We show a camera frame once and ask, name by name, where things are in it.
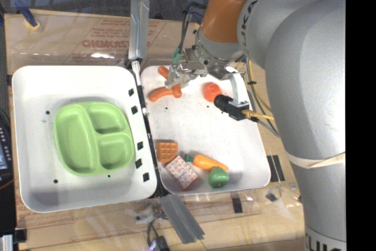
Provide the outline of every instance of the toy green pepper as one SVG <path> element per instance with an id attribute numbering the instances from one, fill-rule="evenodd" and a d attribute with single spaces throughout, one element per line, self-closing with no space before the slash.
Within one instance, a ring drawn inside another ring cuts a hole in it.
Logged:
<path id="1" fill-rule="evenodd" d="M 209 184 L 213 188 L 221 188 L 229 180 L 230 176 L 223 168 L 212 168 L 209 173 Z"/>

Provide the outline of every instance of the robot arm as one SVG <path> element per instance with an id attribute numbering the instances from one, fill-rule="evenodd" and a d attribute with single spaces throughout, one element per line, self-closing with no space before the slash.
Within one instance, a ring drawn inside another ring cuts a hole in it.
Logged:
<path id="1" fill-rule="evenodd" d="M 266 72 L 301 192 L 306 250 L 346 250 L 345 162 L 337 160 L 345 155 L 345 0 L 210 0 L 166 86 L 208 73 L 226 79 L 243 54 Z"/>

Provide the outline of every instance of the green divided plate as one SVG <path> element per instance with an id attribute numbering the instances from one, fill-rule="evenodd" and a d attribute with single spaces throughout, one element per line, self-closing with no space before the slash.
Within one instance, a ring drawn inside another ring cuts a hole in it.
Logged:
<path id="1" fill-rule="evenodd" d="M 107 102 L 81 102 L 61 107 L 54 120 L 63 166 L 79 176 L 98 175 L 128 165 L 134 155 L 125 114 Z"/>

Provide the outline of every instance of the wire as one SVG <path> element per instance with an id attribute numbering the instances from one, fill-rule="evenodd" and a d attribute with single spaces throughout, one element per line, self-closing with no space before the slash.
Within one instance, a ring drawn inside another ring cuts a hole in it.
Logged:
<path id="1" fill-rule="evenodd" d="M 191 21 L 192 16 L 199 16 L 199 17 L 203 18 L 203 15 L 200 14 L 200 13 L 197 13 L 197 12 L 189 13 L 190 8 L 197 8 L 197 9 L 204 9 L 205 10 L 206 6 L 202 5 L 202 4 L 198 4 L 197 2 L 191 2 L 183 10 L 182 34 L 181 34 L 180 43 L 179 43 L 179 46 L 178 46 L 179 47 L 179 50 L 178 50 L 179 53 L 181 53 L 182 50 L 183 50 L 184 40 L 185 40 L 187 30 L 188 30 L 188 25 L 189 25 L 189 22 Z"/>
<path id="2" fill-rule="evenodd" d="M 257 122 L 257 123 L 263 125 L 265 128 L 267 128 L 270 132 L 272 132 L 278 138 L 280 137 L 280 135 L 278 134 L 278 132 L 272 126 L 267 125 L 266 123 L 264 123 L 263 121 L 259 120 L 258 118 L 252 118 L 252 121 Z"/>
<path id="3" fill-rule="evenodd" d="M 157 231 L 156 231 L 156 229 L 154 228 L 154 225 L 153 225 L 154 222 L 155 222 L 155 220 L 158 219 L 159 217 L 162 218 L 162 219 L 164 219 L 164 220 L 168 219 L 166 217 L 166 215 L 163 212 L 161 212 L 153 220 L 150 221 L 150 223 L 147 226 L 147 238 L 146 238 L 147 244 L 148 244 L 149 247 L 152 245 L 152 241 L 150 240 L 150 233 L 151 233 L 152 229 L 153 229 L 154 234 L 156 235 L 156 237 L 157 238 L 159 237 L 159 235 L 158 235 L 158 233 L 157 233 Z"/>
<path id="4" fill-rule="evenodd" d="M 10 184 L 12 184 L 13 182 L 14 182 L 14 179 L 10 180 L 7 184 L 4 184 L 3 186 L 0 186 L 0 190 L 5 189 L 7 186 L 9 186 Z"/>
<path id="5" fill-rule="evenodd" d="M 249 76 L 250 76 L 250 82 L 253 82 L 253 73 L 252 73 L 252 67 L 251 67 L 251 60 L 248 61 L 248 68 L 249 68 Z M 270 107 L 268 106 L 268 104 L 266 104 L 266 102 L 261 98 L 259 92 L 257 91 L 256 87 L 253 86 L 254 88 L 254 93 L 257 95 L 258 99 L 260 100 L 260 102 L 266 107 L 266 109 L 268 109 L 270 112 L 271 112 L 271 109 Z"/>
<path id="6" fill-rule="evenodd" d="M 255 118 L 266 118 L 266 119 L 274 120 L 274 117 L 272 117 L 270 115 L 259 114 L 255 111 L 252 111 L 252 110 L 243 110 L 242 113 L 249 119 L 252 118 L 252 117 L 255 117 Z"/>
<path id="7" fill-rule="evenodd" d="M 264 110 L 263 106 L 261 105 L 261 103 L 260 103 L 260 101 L 259 101 L 259 98 L 257 97 L 257 94 L 256 94 L 256 92 L 255 92 L 255 90 L 254 90 L 254 88 L 255 88 L 255 87 L 254 87 L 255 82 L 253 81 L 253 78 L 252 78 L 252 76 L 251 76 L 251 74 L 250 74 L 249 64 L 246 64 L 246 65 L 247 65 L 248 79 L 250 80 L 249 85 L 250 85 L 250 87 L 251 87 L 251 91 L 252 91 L 252 94 L 253 94 L 253 96 L 254 96 L 254 99 L 256 100 L 256 103 L 258 104 L 258 106 L 259 106 L 261 112 L 262 112 L 263 114 L 266 115 L 265 110 Z M 269 119 L 268 119 L 267 121 L 268 121 L 268 124 L 269 124 L 270 128 L 272 129 L 272 132 L 273 132 L 273 133 L 276 133 L 276 134 L 278 135 L 278 137 L 279 137 L 278 131 L 275 129 L 275 127 L 273 126 L 273 124 L 270 122 Z"/>

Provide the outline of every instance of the white sink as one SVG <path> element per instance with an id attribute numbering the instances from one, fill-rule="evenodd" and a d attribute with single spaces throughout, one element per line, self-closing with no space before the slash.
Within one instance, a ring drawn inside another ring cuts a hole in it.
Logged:
<path id="1" fill-rule="evenodd" d="M 141 200 L 154 194 L 156 174 L 135 80 L 128 70 L 118 66 L 26 66 L 14 73 L 12 87 L 25 206 L 36 212 L 54 212 Z M 125 113 L 136 152 L 129 165 L 95 176 L 77 176 L 63 167 L 53 119 L 62 106 L 84 101 L 110 102 Z"/>
<path id="2" fill-rule="evenodd" d="M 204 98 L 208 83 L 216 83 L 224 95 L 233 98 L 230 80 L 220 81 L 211 75 L 197 77 L 182 89 L 180 98 L 164 96 L 151 102 L 148 94 L 163 87 L 165 81 L 157 69 L 158 66 L 150 66 L 141 73 L 154 142 L 172 140 L 179 144 L 181 156 L 201 153 L 218 160 L 229 167 L 230 176 L 228 184 L 213 188 L 209 185 L 209 172 L 190 164 L 199 180 L 190 189 L 182 190 L 159 163 L 163 186 L 173 194 L 194 195 L 255 189 L 268 184 L 271 172 L 257 124 L 248 119 L 235 121 Z M 247 95 L 242 83 L 237 90 Z"/>

